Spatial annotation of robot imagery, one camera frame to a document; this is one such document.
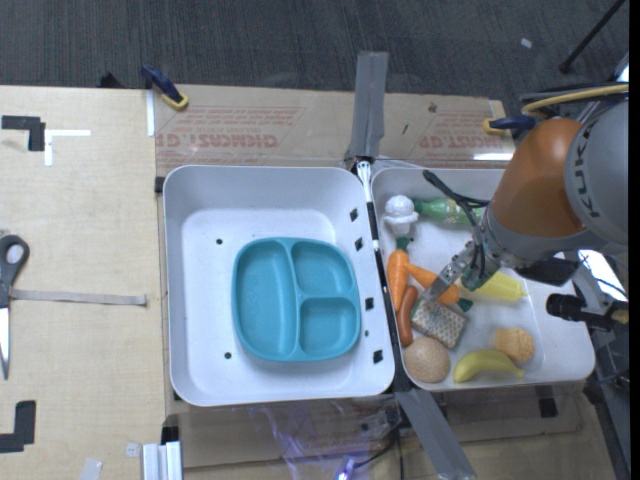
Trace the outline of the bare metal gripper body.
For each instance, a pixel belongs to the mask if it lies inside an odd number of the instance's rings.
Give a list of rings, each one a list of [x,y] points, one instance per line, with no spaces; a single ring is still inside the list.
[[[461,271],[461,277],[458,280],[466,289],[479,289],[496,273],[496,260],[489,255],[485,244],[470,240],[441,271],[440,277],[444,280],[447,269]]]

